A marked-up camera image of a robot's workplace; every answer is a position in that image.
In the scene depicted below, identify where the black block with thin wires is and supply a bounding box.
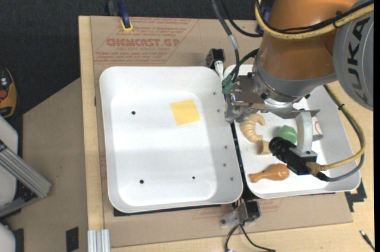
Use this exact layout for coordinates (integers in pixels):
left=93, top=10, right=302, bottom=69
left=207, top=48, right=226, bottom=67
left=219, top=200, right=262, bottom=229

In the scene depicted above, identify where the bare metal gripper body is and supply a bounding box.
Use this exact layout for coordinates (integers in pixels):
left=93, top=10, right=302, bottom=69
left=229, top=73, right=299, bottom=115

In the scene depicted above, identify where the green rounded toy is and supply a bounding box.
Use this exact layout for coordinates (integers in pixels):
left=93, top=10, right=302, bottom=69
left=277, top=125, right=298, bottom=144

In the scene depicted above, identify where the black cylinder on white bracket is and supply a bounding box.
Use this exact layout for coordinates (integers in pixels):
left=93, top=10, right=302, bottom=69
left=268, top=110, right=319, bottom=176

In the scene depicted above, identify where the white and red cup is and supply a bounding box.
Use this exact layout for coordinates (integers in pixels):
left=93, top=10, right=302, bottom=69
left=310, top=116, right=325, bottom=142

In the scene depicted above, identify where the beige croissant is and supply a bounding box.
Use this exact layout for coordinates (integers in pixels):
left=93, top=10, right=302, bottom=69
left=239, top=113, right=266, bottom=143

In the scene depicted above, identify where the small beige cone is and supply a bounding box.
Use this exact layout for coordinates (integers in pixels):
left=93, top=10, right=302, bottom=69
left=256, top=140, right=273, bottom=156

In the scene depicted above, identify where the brown cardboard board red print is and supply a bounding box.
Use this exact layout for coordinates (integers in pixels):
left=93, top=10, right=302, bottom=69
left=90, top=15, right=354, bottom=248

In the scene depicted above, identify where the brown chicken drumstick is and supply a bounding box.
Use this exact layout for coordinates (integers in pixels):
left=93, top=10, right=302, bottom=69
left=248, top=163, right=290, bottom=184

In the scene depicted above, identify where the yellow cheese slice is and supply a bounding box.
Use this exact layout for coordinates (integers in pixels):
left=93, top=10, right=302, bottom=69
left=170, top=99, right=201, bottom=127

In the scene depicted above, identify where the white plastic tray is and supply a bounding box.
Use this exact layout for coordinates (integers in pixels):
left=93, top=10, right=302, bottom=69
left=99, top=65, right=244, bottom=213
left=222, top=64, right=362, bottom=200

